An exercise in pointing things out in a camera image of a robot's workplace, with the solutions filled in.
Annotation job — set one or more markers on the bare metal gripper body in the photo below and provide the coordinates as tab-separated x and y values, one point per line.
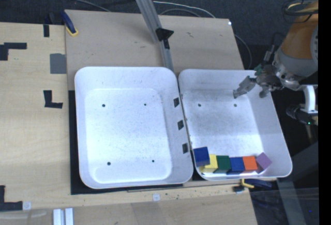
271	79

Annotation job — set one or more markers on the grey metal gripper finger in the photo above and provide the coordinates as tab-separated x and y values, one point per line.
264	92
244	87

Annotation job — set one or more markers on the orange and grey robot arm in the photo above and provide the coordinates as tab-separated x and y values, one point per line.
297	37

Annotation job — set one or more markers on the white plastic tray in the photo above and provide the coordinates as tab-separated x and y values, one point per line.
227	125
124	128

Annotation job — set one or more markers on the purple cube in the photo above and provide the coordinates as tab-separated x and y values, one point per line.
263	161

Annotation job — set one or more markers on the orange cube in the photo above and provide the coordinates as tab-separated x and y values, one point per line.
249	163

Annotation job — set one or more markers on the green cube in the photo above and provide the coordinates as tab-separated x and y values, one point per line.
223	162

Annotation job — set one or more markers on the dark blue cube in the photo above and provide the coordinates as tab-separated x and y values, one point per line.
201	155

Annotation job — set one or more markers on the yellow cube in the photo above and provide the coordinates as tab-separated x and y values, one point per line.
212	163

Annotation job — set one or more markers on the pale wood board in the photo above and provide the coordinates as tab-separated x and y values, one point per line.
116	43

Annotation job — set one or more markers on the black cylinder on white bracket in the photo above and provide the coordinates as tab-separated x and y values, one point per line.
300	114

